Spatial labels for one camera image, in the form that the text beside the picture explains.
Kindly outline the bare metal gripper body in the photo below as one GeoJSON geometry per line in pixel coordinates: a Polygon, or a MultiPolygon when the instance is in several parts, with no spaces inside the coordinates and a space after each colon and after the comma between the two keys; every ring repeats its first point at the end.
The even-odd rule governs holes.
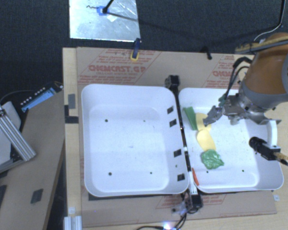
{"type": "Polygon", "coordinates": [[[230,121],[231,115],[239,115],[243,119],[249,119],[256,124],[264,124],[264,113],[256,105],[249,102],[249,99],[239,93],[226,98],[223,105],[223,115],[230,121]]]}

